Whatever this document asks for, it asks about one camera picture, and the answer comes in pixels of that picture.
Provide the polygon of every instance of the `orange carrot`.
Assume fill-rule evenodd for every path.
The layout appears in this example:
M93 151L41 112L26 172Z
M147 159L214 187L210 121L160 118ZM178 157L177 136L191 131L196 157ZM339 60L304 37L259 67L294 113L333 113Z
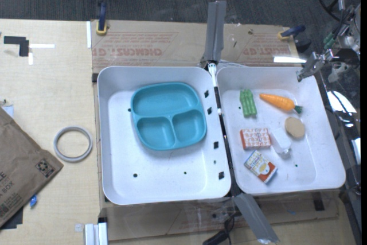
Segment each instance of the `orange carrot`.
M264 93L260 94L260 98L282 110L290 111L294 109L299 114L302 112L302 106L295 105L292 99Z

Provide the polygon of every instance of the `light wood surface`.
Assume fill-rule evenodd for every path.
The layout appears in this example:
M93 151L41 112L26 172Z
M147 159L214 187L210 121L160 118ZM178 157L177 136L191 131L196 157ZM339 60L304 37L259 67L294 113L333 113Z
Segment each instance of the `light wood surface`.
M63 127L80 125L95 138L92 56L85 22L0 20L0 97L14 104L14 119L43 148L53 151L53 138ZM18 56L18 45L4 36L26 37L30 44L55 44L34 49L34 64ZM76 224L96 223L100 211L96 142L77 164L64 162L61 172L38 194L33 209L24 208L23 224L0 230L0 244L83 244ZM86 149L81 135L69 134L60 148L74 156ZM274 225L282 244L354 244L341 201L333 219ZM215 232L144 238L111 244L201 244ZM249 228L235 229L233 244L259 244Z

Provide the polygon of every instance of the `white ring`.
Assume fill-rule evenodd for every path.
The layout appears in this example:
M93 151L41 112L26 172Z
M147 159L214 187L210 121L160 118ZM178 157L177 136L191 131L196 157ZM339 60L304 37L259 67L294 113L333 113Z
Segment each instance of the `white ring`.
M81 132L82 134L84 134L88 140L89 140L89 146L88 146L88 149L86 152L84 152L81 156L77 156L77 157L69 157L69 156L65 156L63 155L60 150L58 149L58 146L57 146L57 143L58 143L58 140L60 139L60 137L62 135L64 135L66 132L69 132L69 131L78 131L78 132ZM79 162L81 160L83 160L85 157L88 156L88 154L92 151L92 147L93 147L93 139L92 139L92 136L91 134L85 129L85 128L82 128L82 127L79 127L79 126L70 126L70 127L65 127L63 129L61 129L55 136L54 140L53 140L53 148L56 152L56 155L58 157L60 157L62 160L64 161L67 161L67 162Z

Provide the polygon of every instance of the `blue bowl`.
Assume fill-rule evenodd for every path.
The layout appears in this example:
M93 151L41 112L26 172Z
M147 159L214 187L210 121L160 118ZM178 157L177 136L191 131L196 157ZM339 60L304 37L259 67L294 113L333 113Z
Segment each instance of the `blue bowl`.
M139 139L154 150L190 146L206 134L201 101L185 83L159 83L138 89L131 98L131 113Z

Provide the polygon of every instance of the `toy vegetable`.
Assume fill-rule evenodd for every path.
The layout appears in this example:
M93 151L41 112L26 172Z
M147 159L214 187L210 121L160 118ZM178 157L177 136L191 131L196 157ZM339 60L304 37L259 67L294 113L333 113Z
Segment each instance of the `toy vegetable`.
M242 105L242 112L244 116L256 115L257 109L253 101L253 94L251 90L245 89L240 92L240 101Z
M264 93L260 94L260 98L282 110L290 111L294 109L299 114L302 112L302 106L295 105L292 99Z

